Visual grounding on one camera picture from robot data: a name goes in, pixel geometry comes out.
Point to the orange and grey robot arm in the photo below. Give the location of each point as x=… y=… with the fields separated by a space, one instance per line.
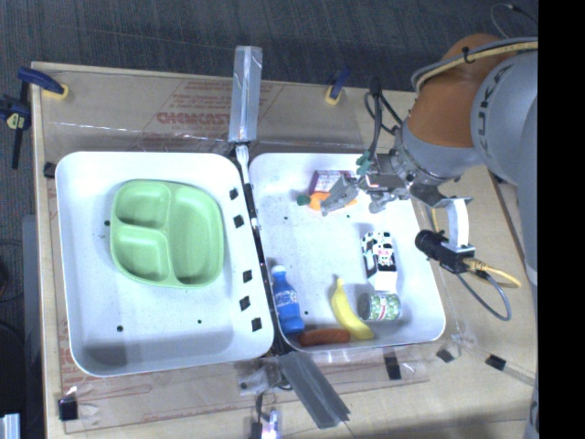
x=503 y=108

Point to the blue bottle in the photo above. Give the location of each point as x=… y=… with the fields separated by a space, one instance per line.
x=287 y=302

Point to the black and white cow carton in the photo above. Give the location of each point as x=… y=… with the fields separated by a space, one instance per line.
x=379 y=254

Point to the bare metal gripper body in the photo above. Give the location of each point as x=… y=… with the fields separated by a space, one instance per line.
x=386 y=178

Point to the green can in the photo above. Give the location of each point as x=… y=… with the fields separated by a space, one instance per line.
x=381 y=307

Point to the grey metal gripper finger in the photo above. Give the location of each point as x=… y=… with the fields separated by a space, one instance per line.
x=382 y=202
x=339 y=195

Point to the white plastic tray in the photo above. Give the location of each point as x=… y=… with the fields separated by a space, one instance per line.
x=320 y=254
x=151 y=327

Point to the red sausage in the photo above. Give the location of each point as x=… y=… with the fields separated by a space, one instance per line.
x=324 y=336

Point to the black cylinder on white bracket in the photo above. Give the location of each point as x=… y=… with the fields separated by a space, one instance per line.
x=439 y=247

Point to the orange carrot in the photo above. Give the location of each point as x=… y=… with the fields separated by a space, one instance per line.
x=314 y=200

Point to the yellow banana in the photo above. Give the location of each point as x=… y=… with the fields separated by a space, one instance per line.
x=349 y=318

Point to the brown cardboard board red print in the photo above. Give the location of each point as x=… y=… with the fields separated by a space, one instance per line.
x=137 y=400

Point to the purple carton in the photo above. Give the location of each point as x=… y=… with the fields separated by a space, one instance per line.
x=325 y=180

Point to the green divided plate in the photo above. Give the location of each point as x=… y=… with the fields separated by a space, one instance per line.
x=192 y=227

